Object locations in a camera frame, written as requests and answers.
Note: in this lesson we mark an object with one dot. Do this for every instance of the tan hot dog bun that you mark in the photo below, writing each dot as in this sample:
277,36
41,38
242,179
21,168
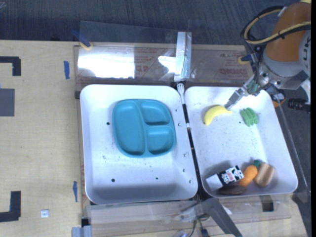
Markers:
264,175

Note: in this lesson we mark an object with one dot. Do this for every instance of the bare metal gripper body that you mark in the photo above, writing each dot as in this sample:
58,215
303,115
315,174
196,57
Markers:
264,79

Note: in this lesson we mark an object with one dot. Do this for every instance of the yellow banana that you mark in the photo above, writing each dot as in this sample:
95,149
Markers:
213,113

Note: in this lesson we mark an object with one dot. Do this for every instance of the white cow print carton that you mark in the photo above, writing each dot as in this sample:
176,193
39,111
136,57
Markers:
230,176

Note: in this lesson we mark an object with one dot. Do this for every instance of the white plastic tray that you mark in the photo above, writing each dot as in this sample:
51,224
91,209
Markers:
227,144
138,176

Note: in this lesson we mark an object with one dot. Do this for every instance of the orange carrot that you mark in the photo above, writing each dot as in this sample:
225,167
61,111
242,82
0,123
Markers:
248,175

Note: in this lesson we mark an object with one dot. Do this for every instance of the blue divided plate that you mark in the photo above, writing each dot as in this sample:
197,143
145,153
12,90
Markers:
128,127

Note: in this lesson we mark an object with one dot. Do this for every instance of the green pea pods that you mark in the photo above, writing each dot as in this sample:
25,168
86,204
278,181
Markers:
249,117

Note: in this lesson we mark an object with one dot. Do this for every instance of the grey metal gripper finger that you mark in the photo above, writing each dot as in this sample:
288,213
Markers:
236,100
233,98

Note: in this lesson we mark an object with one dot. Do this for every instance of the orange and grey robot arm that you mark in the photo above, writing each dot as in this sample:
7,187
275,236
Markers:
284,41

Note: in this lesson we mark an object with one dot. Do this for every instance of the black cylinder on white bracket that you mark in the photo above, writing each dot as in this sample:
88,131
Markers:
297,104

